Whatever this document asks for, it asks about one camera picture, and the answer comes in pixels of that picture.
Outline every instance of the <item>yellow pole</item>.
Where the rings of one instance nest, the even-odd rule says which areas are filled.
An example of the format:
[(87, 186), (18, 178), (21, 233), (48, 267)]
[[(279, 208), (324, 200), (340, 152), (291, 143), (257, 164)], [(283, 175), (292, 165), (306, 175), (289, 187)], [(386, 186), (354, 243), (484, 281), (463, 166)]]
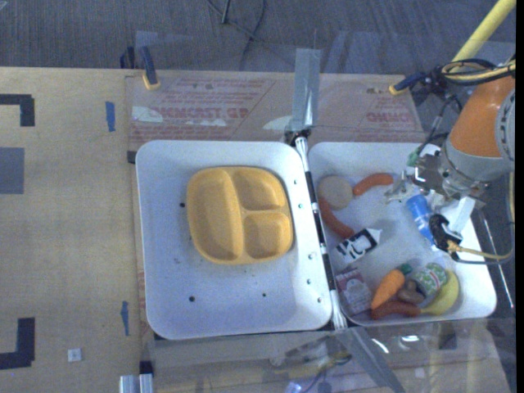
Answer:
[(469, 40), (460, 48), (460, 51), (454, 57), (453, 61), (474, 57), (481, 49), (482, 44), (497, 30), (516, 5), (517, 0), (499, 0), (481, 24), (478, 25)]

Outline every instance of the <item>white tray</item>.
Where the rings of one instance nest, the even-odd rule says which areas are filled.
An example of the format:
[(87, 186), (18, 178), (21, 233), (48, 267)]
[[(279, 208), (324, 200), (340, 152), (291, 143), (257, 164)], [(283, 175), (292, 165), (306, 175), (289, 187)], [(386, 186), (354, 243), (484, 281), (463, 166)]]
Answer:
[[(295, 240), (279, 259), (253, 265), (205, 260), (192, 244), (187, 182), (200, 169), (244, 165), (282, 181)], [(332, 315), (328, 283), (298, 153), (280, 142), (153, 141), (136, 157), (147, 319), (182, 340), (314, 330)]]
[[(315, 185), (330, 174), (344, 176), (352, 184), (376, 172), (398, 176), (405, 168), (408, 154), (417, 146), (411, 143), (321, 142), (309, 151), (309, 167)], [(418, 232), (405, 203), (385, 203), (385, 190), (384, 187), (375, 187), (354, 198), (344, 210), (335, 211), (336, 216), (355, 231), (362, 228), (382, 229), (379, 246), (355, 263), (372, 291), (389, 270), (404, 261), (418, 257), (425, 262), (440, 255), (431, 250), (429, 242)], [(331, 251), (341, 240), (328, 229), (326, 232), (327, 247)], [(480, 249), (471, 220), (463, 230), (463, 237), (463, 246)], [(471, 254), (461, 254), (461, 257), (479, 260), (478, 256)], [(341, 271), (341, 264), (335, 258), (332, 264), (335, 272)], [(487, 267), (456, 264), (449, 258), (448, 264), (456, 272), (461, 286), (457, 304), (448, 313), (441, 316), (420, 315), (417, 318), (388, 316), (374, 321), (368, 312), (363, 312), (350, 320), (358, 325), (376, 326), (483, 318), (493, 313), (497, 297)]]

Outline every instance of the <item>banana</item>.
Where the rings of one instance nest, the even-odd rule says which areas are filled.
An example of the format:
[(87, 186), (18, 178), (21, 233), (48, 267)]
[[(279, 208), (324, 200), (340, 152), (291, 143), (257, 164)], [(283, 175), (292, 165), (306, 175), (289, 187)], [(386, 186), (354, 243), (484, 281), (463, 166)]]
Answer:
[(421, 309), (422, 313), (441, 315), (448, 311), (459, 298), (459, 279), (453, 271), (448, 269), (445, 271), (448, 277), (448, 282), (442, 286), (440, 291), (436, 294), (433, 300), (427, 307)]

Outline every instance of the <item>round beige object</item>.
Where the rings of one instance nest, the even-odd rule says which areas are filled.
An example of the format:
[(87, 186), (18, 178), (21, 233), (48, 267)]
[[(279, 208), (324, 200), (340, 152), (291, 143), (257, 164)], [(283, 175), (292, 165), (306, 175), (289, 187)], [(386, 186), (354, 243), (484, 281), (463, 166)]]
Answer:
[(353, 188), (340, 176), (326, 176), (318, 184), (318, 196), (325, 199), (333, 210), (342, 210), (353, 199)]

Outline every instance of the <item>yellow plate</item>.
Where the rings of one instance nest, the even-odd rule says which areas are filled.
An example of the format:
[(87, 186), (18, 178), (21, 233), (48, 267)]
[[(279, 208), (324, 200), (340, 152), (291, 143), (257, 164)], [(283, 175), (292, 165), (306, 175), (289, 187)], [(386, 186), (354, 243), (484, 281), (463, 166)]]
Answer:
[(278, 178), (255, 167), (215, 167), (187, 186), (187, 219), (198, 252), (216, 264), (253, 264), (293, 243), (287, 196)]

